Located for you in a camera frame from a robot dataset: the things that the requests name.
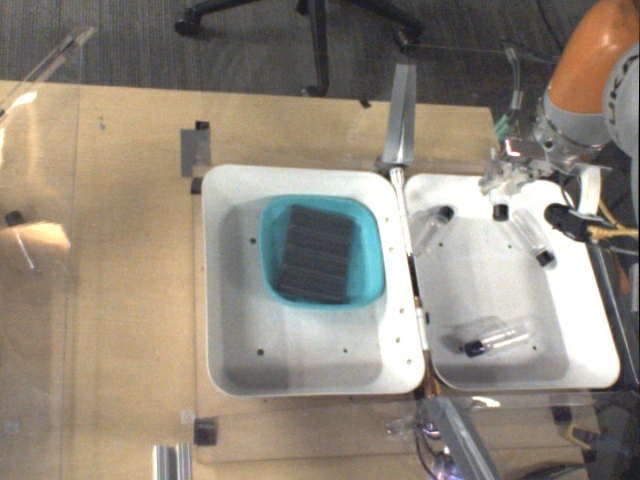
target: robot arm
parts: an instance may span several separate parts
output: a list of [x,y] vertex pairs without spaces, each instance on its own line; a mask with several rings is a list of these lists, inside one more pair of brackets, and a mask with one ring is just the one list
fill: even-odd
[[553,172],[580,175],[612,139],[632,157],[638,219],[638,0],[601,0],[571,36],[538,103],[532,136],[501,141],[480,182],[514,193]]

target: caster wheel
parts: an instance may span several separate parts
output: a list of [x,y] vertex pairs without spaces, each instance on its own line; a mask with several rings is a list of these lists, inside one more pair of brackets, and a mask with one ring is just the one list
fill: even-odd
[[176,32],[183,37],[193,37],[200,32],[200,15],[193,9],[185,9],[182,17],[174,25]]
[[327,95],[328,87],[308,85],[302,89],[301,94],[307,98],[322,98]]
[[420,35],[422,30],[419,29],[398,29],[393,34],[393,41],[400,49],[403,55],[414,53],[420,47]]

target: office chair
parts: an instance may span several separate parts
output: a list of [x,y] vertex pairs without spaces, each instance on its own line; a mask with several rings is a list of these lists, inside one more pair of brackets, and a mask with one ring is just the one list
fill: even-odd
[[[200,30],[200,22],[204,15],[258,1],[260,0],[207,0],[206,2],[187,7],[182,17],[175,23],[176,32],[181,36],[195,36]],[[424,29],[420,21],[384,0],[346,1],[402,25],[404,30],[400,32],[403,34],[405,42],[417,40]],[[315,86],[305,87],[302,90],[302,94],[306,96],[324,96],[329,89],[327,20],[324,0],[298,0],[296,11],[303,15],[309,15],[310,18],[316,77],[318,81]]]

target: glass vial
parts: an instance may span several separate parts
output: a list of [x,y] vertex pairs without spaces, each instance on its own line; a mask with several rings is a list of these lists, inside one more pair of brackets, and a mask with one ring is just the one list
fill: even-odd
[[530,317],[503,321],[491,318],[491,325],[481,326],[478,334],[463,345],[468,357],[504,352],[529,343],[534,336],[534,323]]
[[420,256],[426,252],[429,244],[441,233],[442,228],[451,222],[454,215],[455,212],[450,206],[442,206],[436,213],[416,213],[411,219],[413,253]]
[[510,235],[537,260],[541,267],[554,264],[555,255],[551,249],[551,244],[549,244],[547,236],[531,213],[524,209],[516,210],[512,212],[507,225]]

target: blue bowl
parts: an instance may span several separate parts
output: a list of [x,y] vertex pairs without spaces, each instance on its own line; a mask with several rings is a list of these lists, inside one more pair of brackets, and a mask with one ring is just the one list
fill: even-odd
[[[291,207],[294,205],[337,213],[353,220],[353,240],[345,303],[292,301],[276,291]],[[371,304],[384,291],[384,262],[376,219],[366,206],[353,199],[296,195],[272,198],[260,215],[260,261],[267,290],[286,306],[309,309],[354,309]]]

